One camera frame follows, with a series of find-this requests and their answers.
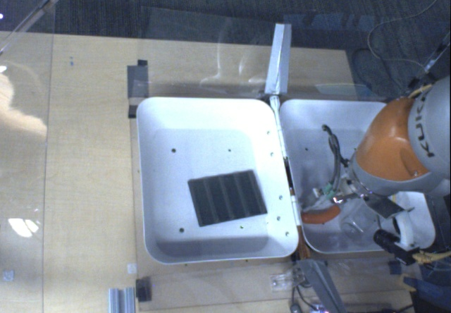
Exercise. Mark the white plastic tray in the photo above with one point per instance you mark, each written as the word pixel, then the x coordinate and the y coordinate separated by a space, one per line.
pixel 310 128
pixel 211 121

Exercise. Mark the brown toy sausage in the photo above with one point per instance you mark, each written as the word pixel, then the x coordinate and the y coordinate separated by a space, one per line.
pixel 317 217

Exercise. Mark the black ribbed rectangular sheet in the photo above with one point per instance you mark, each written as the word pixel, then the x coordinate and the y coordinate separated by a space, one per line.
pixel 227 199

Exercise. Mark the black cylinder on white bracket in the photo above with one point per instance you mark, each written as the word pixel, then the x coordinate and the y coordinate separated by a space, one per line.
pixel 387 239

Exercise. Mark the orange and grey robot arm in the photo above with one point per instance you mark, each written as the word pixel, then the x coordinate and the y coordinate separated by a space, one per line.
pixel 391 149

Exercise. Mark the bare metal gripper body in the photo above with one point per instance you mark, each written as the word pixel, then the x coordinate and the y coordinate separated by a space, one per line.
pixel 352 191

